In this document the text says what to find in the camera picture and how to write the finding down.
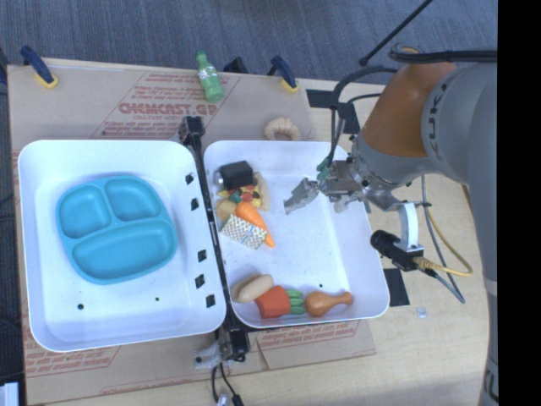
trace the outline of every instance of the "yellow cable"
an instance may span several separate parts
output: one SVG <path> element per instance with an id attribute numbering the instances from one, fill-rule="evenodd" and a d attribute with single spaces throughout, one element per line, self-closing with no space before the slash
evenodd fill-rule
<path id="1" fill-rule="evenodd" d="M 466 260 L 464 260 L 464 258 L 460 254 L 458 254 L 458 251 L 456 251 L 452 247 L 452 245 L 449 244 L 447 239 L 445 239 L 443 233 L 440 231 L 440 228 L 438 227 L 434 218 L 432 217 L 432 214 L 430 213 L 430 209 L 428 207 L 426 209 L 429 214 L 430 222 L 432 223 L 432 226 L 434 227 L 434 230 L 437 232 L 438 236 L 440 236 L 440 239 L 443 241 L 445 246 L 451 251 L 451 253 L 455 255 L 455 257 L 466 267 L 467 272 L 456 271 L 446 266 L 437 265 L 434 262 L 430 261 L 429 259 L 426 259 L 425 257 L 413 257 L 413 262 L 415 262 L 420 268 L 423 268 L 423 269 L 437 269 L 439 271 L 448 272 L 450 274 L 458 275 L 460 277 L 469 277 L 470 275 L 473 274 L 472 267 L 469 265 L 469 263 L 467 263 Z"/>

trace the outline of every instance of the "bottle label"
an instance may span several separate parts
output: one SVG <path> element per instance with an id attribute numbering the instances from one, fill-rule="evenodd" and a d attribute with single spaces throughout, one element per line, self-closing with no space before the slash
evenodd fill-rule
<path id="1" fill-rule="evenodd" d="M 218 73 L 216 72 L 216 69 L 214 66 L 209 66 L 207 68 L 201 69 L 197 75 L 201 80 L 206 80 L 209 77 L 217 77 Z"/>

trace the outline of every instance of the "green bottle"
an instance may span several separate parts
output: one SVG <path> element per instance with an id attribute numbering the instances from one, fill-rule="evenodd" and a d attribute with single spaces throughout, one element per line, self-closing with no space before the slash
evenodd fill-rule
<path id="1" fill-rule="evenodd" d="M 199 62 L 197 75 L 203 89 L 205 89 L 206 100 L 211 103 L 220 101 L 224 97 L 225 92 L 220 83 L 220 77 L 218 77 L 216 68 L 206 59 L 206 54 L 203 50 L 195 53 L 195 60 Z"/>

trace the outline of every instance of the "white tray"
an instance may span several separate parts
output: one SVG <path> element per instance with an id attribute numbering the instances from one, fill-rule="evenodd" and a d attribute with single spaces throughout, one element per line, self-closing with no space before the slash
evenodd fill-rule
<path id="1" fill-rule="evenodd" d="M 152 185 L 177 231 L 178 248 L 152 273 L 100 285 L 69 262 L 55 206 L 67 189 L 115 175 Z M 188 149 L 172 141 L 35 141 L 20 153 L 19 187 L 30 329 L 41 346 L 67 352 L 201 334 L 222 324 L 226 304 Z M 192 210 L 192 200 L 199 208 Z M 196 287 L 195 278 L 204 284 Z"/>
<path id="2" fill-rule="evenodd" d="M 263 244 L 252 250 L 219 233 L 229 288 L 257 272 L 271 274 L 275 284 L 300 290 L 304 297 L 315 290 L 328 294 L 349 291 L 353 295 L 351 305 L 339 304 L 321 317 L 305 313 L 264 320 L 254 302 L 233 302 L 236 315 L 248 326 L 367 319 L 382 315 L 389 306 L 389 290 L 379 255 L 369 242 L 372 230 L 363 203 L 350 203 L 337 214 L 328 199 L 319 195 L 307 206 L 285 213 L 283 201 L 304 177 L 315 179 L 316 167 L 329 149 L 329 143 L 317 141 L 217 141 L 205 150 L 205 171 L 215 209 L 221 188 L 213 178 L 225 164 L 247 161 L 254 172 L 263 175 L 270 190 L 270 210 L 262 216 L 275 248 Z M 346 156 L 338 146 L 335 159 Z"/>

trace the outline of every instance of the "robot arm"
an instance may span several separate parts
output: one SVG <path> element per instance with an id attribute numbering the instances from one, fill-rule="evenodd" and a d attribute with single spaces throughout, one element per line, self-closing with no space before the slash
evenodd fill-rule
<path id="1" fill-rule="evenodd" d="M 496 93 L 494 62 L 460 68 L 452 63 L 405 65 L 383 90 L 361 134 L 354 139 L 348 159 L 324 161 L 322 168 L 326 170 L 318 180 L 304 179 L 284 201 L 288 214 L 319 192 L 334 202 L 336 211 L 347 209 L 354 201 L 397 211 L 402 238 L 394 239 L 391 252 L 396 247 L 413 257 L 422 249 L 417 242 L 415 213 L 420 202 L 402 203 L 392 191 L 427 173 L 443 174 L 467 188 L 489 298 L 489 351 L 479 400 L 482 405 L 499 403 Z M 372 243 L 377 238 L 381 236 L 374 236 Z"/>

